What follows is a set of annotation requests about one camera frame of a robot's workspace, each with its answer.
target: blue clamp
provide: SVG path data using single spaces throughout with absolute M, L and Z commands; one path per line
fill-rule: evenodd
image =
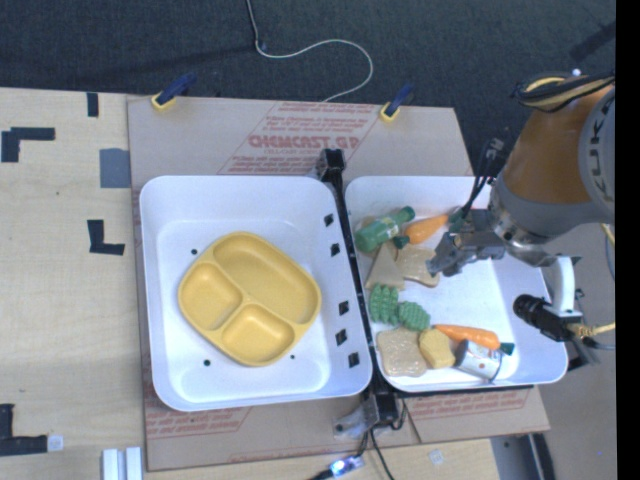
M 196 83 L 195 73 L 187 73 L 171 82 L 164 91 L 151 98 L 151 104 L 156 110 L 166 110 L 175 103 L 175 97 L 186 94 L 189 88 Z
M 388 102 L 380 109 L 380 118 L 390 123 L 396 117 L 398 117 L 398 112 L 400 111 L 400 105 L 405 103 L 409 103 L 413 99 L 413 84 L 407 83 L 404 84 L 402 89 L 398 91 L 396 97 L 393 98 L 393 101 Z

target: orange carrot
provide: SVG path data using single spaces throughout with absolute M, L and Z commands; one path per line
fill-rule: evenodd
M 438 215 L 436 217 L 429 217 L 428 219 L 417 220 L 407 226 L 404 234 L 409 237 L 410 243 L 422 243 L 438 231 L 438 229 L 447 222 L 448 218 L 449 216 L 445 214 Z
M 477 327 L 466 327 L 464 325 L 436 324 L 434 327 L 454 341 L 469 340 L 491 350 L 500 348 L 498 335 L 493 331 L 479 329 Z

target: white tray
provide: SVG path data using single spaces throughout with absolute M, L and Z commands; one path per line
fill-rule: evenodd
M 365 218 L 381 216 L 403 206 L 416 211 L 416 220 L 431 217 L 462 206 L 471 192 L 471 177 L 363 177 L 353 180 L 346 190 L 346 204 L 352 231 Z M 484 190 L 475 207 L 486 208 L 489 190 Z M 444 227 L 423 246 L 435 249 Z M 372 257 L 357 252 L 358 266 L 364 285 Z M 518 318 L 513 301 L 523 293 L 536 297 L 548 294 L 539 269 L 534 269 L 510 256 L 492 262 L 479 261 L 466 265 L 453 277 L 440 276 L 439 284 L 428 288 L 412 281 L 400 292 L 400 301 L 422 305 L 431 322 L 468 325 L 493 330 L 502 342 L 515 343 L 511 356 L 503 364 L 493 386 L 518 386 L 555 382 L 566 372 L 567 352 L 563 343 L 544 337 L 540 331 Z M 368 303 L 368 291 L 365 298 Z M 372 333 L 391 329 L 386 324 L 371 322 Z M 401 391 L 417 393 L 486 388 L 487 382 L 456 368 L 429 370 L 420 377 L 390 377 L 386 380 Z
M 152 378 L 164 403 L 198 411 L 349 396 L 366 388 L 371 357 L 328 187 L 292 176 L 162 176 L 143 187 L 140 214 Z M 269 366 L 230 359 L 178 307 L 178 285 L 198 251 L 234 231 L 280 248 L 322 292 L 317 320 Z M 332 255 L 334 244 L 340 252 Z

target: green bottle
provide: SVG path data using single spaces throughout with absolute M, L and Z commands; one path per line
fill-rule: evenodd
M 371 252 L 380 244 L 391 240 L 400 233 L 400 226 L 415 218 L 416 212 L 410 206 L 374 220 L 356 231 L 356 247 L 362 252 Z

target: yellow plate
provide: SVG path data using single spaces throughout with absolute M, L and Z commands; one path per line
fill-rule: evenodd
M 184 317 L 236 361 L 265 366 L 285 355 L 320 311 L 317 283 L 298 263 L 247 232 L 204 251 L 180 282 Z

